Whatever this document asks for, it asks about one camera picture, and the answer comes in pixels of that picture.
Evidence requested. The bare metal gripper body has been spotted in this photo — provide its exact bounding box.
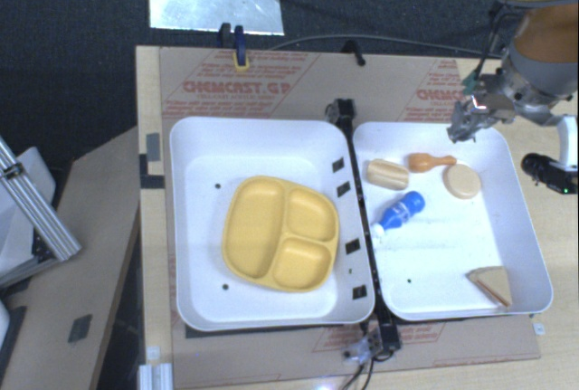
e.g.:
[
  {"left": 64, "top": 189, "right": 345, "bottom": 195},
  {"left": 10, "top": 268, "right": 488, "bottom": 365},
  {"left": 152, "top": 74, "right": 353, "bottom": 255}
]
[{"left": 470, "top": 79, "right": 567, "bottom": 128}]

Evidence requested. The blue bottle with white cap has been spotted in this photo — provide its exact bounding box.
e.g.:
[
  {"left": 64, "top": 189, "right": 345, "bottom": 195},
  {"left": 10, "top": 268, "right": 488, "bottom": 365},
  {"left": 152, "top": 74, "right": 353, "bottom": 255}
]
[{"left": 370, "top": 190, "right": 427, "bottom": 241}]

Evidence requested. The orange toy drumstick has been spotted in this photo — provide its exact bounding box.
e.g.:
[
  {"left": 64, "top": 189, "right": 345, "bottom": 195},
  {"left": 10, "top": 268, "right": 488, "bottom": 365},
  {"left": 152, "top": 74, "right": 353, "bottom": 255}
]
[{"left": 407, "top": 152, "right": 459, "bottom": 174}]

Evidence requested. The black cylinder on white bracket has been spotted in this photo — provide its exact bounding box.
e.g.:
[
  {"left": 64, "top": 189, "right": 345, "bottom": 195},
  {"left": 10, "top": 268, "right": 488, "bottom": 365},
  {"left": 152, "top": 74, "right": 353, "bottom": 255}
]
[{"left": 520, "top": 115, "right": 579, "bottom": 195}]

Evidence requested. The white plastic tray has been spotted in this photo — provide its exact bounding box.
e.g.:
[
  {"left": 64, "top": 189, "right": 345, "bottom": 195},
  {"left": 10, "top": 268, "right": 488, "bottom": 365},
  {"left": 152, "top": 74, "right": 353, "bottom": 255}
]
[
  {"left": 168, "top": 116, "right": 377, "bottom": 332},
  {"left": 351, "top": 120, "right": 555, "bottom": 323}
]

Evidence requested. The brown cardboard board red print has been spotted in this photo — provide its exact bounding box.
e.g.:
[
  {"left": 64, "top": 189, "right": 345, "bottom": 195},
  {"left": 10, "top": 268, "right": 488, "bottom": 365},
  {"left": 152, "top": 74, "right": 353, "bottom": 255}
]
[{"left": 157, "top": 45, "right": 542, "bottom": 381}]

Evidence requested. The black block with thin wires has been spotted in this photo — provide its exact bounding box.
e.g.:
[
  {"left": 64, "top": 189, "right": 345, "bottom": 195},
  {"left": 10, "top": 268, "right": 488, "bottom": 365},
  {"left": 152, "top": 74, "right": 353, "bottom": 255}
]
[
  {"left": 376, "top": 319, "right": 403, "bottom": 357},
  {"left": 325, "top": 98, "right": 358, "bottom": 127}
]

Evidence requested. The yellow divided plate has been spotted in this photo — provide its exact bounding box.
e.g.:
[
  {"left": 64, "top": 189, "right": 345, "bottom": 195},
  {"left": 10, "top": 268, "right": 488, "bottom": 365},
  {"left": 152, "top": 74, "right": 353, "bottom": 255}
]
[{"left": 221, "top": 175, "right": 341, "bottom": 294}]

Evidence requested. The tan toy bread bun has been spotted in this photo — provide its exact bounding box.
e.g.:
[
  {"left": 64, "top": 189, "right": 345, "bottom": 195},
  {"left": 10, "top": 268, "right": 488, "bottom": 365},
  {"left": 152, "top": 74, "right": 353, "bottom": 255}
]
[{"left": 365, "top": 158, "right": 411, "bottom": 192}]

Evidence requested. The round tan biscuit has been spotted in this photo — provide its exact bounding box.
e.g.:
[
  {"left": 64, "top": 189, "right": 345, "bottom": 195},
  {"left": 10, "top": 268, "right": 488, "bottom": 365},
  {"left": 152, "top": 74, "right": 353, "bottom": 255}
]
[{"left": 441, "top": 163, "right": 482, "bottom": 201}]

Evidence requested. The thin black rod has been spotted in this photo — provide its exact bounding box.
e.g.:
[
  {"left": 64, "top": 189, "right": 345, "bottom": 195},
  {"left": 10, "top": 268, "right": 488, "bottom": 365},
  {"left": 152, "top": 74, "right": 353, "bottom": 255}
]
[{"left": 341, "top": 119, "right": 393, "bottom": 338}]

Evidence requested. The tan toy sandwich slice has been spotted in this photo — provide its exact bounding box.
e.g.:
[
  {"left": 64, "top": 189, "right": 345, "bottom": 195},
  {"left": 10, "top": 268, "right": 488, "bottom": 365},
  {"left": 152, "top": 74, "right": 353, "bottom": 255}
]
[{"left": 465, "top": 265, "right": 514, "bottom": 309}]

